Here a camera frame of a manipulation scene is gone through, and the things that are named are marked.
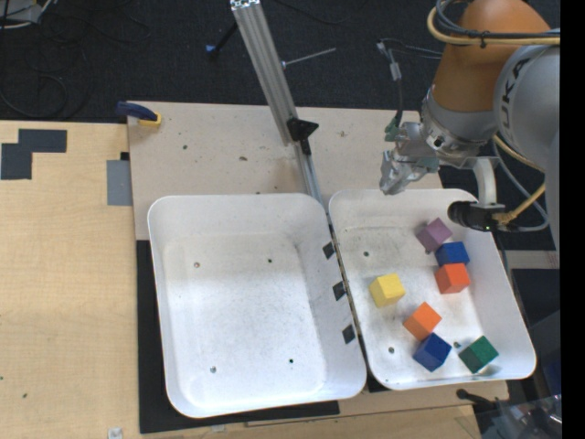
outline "black clamp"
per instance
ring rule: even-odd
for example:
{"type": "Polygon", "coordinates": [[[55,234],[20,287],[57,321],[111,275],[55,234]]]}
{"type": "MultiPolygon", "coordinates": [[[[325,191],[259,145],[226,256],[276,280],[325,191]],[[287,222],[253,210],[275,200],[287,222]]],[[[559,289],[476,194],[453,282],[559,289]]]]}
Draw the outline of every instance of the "black clamp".
{"type": "Polygon", "coordinates": [[[299,142],[303,153],[310,155],[311,146],[309,145],[309,136],[317,130],[319,124],[295,119],[293,117],[287,121],[286,126],[289,128],[289,134],[291,134],[292,140],[294,142],[299,142]]]}

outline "purple cube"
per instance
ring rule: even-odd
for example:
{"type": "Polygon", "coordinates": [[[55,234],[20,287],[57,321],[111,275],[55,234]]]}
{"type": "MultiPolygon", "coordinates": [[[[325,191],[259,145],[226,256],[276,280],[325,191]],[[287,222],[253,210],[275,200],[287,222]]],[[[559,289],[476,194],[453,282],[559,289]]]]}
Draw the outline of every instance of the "purple cube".
{"type": "Polygon", "coordinates": [[[443,266],[445,263],[469,263],[469,255],[462,242],[445,242],[435,252],[437,263],[443,266]]]}
{"type": "Polygon", "coordinates": [[[423,367],[433,372],[442,366],[450,351],[451,345],[432,332],[420,343],[412,357],[423,367]]]}
{"type": "Polygon", "coordinates": [[[435,252],[452,235],[451,230],[445,226],[440,218],[437,218],[417,232],[416,237],[427,252],[435,252]]]}

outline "yellow cable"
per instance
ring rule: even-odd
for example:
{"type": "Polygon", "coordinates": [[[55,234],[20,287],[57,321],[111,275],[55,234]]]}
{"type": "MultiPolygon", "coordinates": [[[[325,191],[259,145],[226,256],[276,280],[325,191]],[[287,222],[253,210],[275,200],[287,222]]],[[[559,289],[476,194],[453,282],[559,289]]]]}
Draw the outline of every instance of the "yellow cable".
{"type": "Polygon", "coordinates": [[[494,220],[497,220],[500,224],[508,224],[511,220],[515,220],[520,213],[522,213],[525,209],[537,201],[538,197],[540,197],[544,192],[545,185],[542,184],[537,189],[537,191],[528,197],[524,202],[522,202],[518,208],[512,211],[508,211],[507,213],[494,213],[494,220]]]}
{"type": "Polygon", "coordinates": [[[429,32],[442,42],[447,44],[454,44],[456,46],[480,46],[483,44],[500,44],[500,45],[513,45],[513,46],[560,46],[559,37],[532,37],[530,39],[502,39],[496,37],[474,37],[469,38],[467,36],[447,36],[442,32],[438,31],[434,25],[434,18],[437,14],[437,8],[434,6],[427,16],[427,28],[429,32]]]}
{"type": "Polygon", "coordinates": [[[523,157],[522,155],[520,155],[517,151],[513,150],[512,148],[510,148],[506,143],[504,143],[504,141],[499,136],[497,136],[497,134],[494,135],[493,139],[494,139],[494,141],[496,142],[496,144],[500,148],[502,148],[504,151],[506,151],[514,159],[517,159],[521,163],[524,163],[527,166],[533,167],[534,169],[536,169],[536,170],[538,170],[540,172],[544,172],[544,170],[542,169],[542,167],[537,166],[532,161],[530,161],[529,159],[526,159],[525,157],[523,157]]]}

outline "robotic arm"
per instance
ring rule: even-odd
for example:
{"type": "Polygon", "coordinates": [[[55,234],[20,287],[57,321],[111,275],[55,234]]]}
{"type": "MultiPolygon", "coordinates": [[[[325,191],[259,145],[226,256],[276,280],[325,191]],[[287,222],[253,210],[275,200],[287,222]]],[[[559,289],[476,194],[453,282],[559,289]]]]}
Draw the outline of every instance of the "robotic arm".
{"type": "Polygon", "coordinates": [[[477,230],[505,229],[514,217],[495,197],[495,158],[479,151],[501,134],[513,153],[545,173],[549,223],[559,246],[558,149],[560,30],[522,0],[439,0],[430,32],[447,43],[426,98],[420,123],[387,127],[392,150],[384,152],[380,189],[395,195],[440,165],[469,168],[479,185],[477,202],[455,202],[450,218],[477,230]],[[459,25],[443,13],[471,2],[459,25]],[[435,18],[448,28],[443,35],[435,18]]]}

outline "cube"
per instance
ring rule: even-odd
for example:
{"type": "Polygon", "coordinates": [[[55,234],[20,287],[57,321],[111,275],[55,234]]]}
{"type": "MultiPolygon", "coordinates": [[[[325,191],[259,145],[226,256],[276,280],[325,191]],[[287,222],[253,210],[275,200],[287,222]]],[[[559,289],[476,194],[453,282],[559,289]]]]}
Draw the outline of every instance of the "cube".
{"type": "Polygon", "coordinates": [[[377,307],[395,304],[406,294],[399,276],[395,273],[385,274],[376,278],[370,284],[369,292],[372,294],[377,307]]]}
{"type": "Polygon", "coordinates": [[[422,341],[428,337],[441,322],[442,317],[426,302],[422,303],[402,325],[416,338],[422,341]]]}
{"type": "Polygon", "coordinates": [[[451,230],[445,226],[440,218],[437,218],[417,232],[416,238],[427,252],[435,252],[452,235],[451,230]]]}
{"type": "Polygon", "coordinates": [[[439,266],[445,263],[469,263],[469,255],[461,241],[445,242],[435,251],[435,258],[439,266]]]}
{"type": "Polygon", "coordinates": [[[459,353],[459,358],[465,363],[467,369],[474,374],[479,369],[487,366],[498,355],[499,353],[490,341],[485,336],[481,336],[459,353]]]}
{"type": "Polygon", "coordinates": [[[445,263],[435,272],[441,294],[460,293],[471,284],[465,263],[445,263]]]}
{"type": "Polygon", "coordinates": [[[442,366],[450,351],[451,345],[449,343],[436,333],[431,333],[420,343],[412,357],[423,367],[433,372],[442,366]]]}

